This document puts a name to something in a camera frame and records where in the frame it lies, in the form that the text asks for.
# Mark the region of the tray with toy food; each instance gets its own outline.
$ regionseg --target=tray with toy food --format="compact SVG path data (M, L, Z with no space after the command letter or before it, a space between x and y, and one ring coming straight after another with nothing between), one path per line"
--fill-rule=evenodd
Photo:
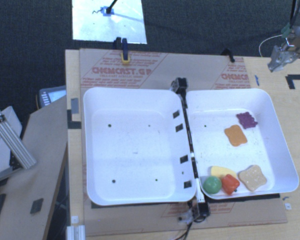
M181 98L171 90L94 87L83 114L87 193L98 205L186 202L197 191L240 198L299 184L260 89L192 90Z

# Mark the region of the empty white tray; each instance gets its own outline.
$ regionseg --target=empty white tray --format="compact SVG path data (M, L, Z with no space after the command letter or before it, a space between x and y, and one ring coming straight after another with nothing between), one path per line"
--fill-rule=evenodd
M259 165L267 184L241 183L228 199L291 192L299 178L269 95L260 89L189 91L187 115L201 183L211 166L237 173ZM87 192L98 205L186 202L196 193L181 99L170 90L95 87L83 97ZM236 114L258 122L234 147L224 129Z

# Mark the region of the table surface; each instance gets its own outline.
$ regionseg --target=table surface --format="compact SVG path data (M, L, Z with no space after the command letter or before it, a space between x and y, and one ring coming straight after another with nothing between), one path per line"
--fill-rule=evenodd
M290 240L300 239L300 80L294 80L295 89L289 89L286 76L300 74L300 59L284 67L283 71L271 73L267 63L269 58L243 57L252 88L266 91L273 102L285 140L299 176L299 186L291 193L282 193L284 203L291 209L286 211L288 223L266 224L240 227L205 228L190 230L188 240ZM71 109L71 97L80 97L79 51L66 51L67 109ZM80 114L72 115L73 121L81 121ZM81 131L68 130L68 160L70 187L70 214L77 215L79 225L84 224L83 186L82 186L82 143ZM87 237L89 240L172 240L183 232L166 231L133 233Z

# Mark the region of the dark floor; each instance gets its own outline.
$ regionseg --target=dark floor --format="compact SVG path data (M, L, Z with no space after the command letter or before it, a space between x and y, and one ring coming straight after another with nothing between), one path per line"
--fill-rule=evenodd
M136 51L259 56L261 41L280 34L293 0L141 0L147 44ZM262 53L269 57L273 39ZM40 89L65 84L65 50L111 49L72 39L72 0L0 0L0 109L13 106L23 125ZM62 239L67 193L60 190L48 239Z

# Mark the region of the green tomato toy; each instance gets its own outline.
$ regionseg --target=green tomato toy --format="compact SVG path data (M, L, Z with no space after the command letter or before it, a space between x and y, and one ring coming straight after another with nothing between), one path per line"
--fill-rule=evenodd
M203 183L203 189L208 194L216 194L220 191L222 187L221 180L216 176L209 176Z

